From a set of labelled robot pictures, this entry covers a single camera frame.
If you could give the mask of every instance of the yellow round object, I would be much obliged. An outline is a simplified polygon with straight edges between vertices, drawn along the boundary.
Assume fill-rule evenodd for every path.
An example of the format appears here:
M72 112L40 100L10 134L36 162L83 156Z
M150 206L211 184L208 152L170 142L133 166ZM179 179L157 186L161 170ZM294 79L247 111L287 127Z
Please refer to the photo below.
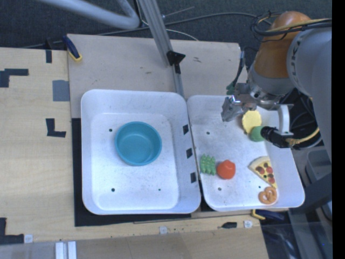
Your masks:
M248 110L243 114L242 126L247 134L250 134L254 127L261 126L261 122L261 115L257 110Z

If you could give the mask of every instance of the white pipe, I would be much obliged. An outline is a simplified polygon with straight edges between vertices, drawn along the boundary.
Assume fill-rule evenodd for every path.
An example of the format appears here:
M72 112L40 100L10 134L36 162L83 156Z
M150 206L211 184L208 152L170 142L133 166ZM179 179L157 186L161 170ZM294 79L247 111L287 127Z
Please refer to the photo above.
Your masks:
M118 0L122 9L128 16L119 15L111 11L102 9L83 0L37 0L58 8L74 12L81 16L93 19L95 21L110 25L116 28L130 30L139 26L140 20L134 10L126 0Z

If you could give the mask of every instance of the blue bowl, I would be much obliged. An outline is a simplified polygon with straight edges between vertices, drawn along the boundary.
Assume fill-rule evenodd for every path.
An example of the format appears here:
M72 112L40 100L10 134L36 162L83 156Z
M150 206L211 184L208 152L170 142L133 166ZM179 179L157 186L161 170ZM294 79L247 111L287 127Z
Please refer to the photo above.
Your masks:
M144 122L129 122L119 128L115 147L129 165L143 166L155 161L162 150L162 139L156 129Z

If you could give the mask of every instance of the pizza slice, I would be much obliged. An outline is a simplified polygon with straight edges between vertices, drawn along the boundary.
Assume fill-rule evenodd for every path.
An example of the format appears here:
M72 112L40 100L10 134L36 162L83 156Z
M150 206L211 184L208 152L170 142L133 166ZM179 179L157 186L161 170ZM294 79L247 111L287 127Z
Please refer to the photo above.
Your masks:
M271 160L268 156L256 158L250 163L249 169L266 181L269 185L277 189L278 186L275 182L274 171L271 165Z

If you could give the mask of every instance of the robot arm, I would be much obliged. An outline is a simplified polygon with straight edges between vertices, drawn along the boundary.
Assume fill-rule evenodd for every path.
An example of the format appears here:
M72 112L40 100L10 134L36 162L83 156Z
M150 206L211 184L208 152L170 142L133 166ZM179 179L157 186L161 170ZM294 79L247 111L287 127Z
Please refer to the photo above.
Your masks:
M266 31L245 84L237 83L225 98L222 120L260 106L278 110L279 100L296 87L313 100L323 143L332 160L332 23L310 20L299 12L279 14ZM276 128L261 130L262 136L280 147L294 142Z

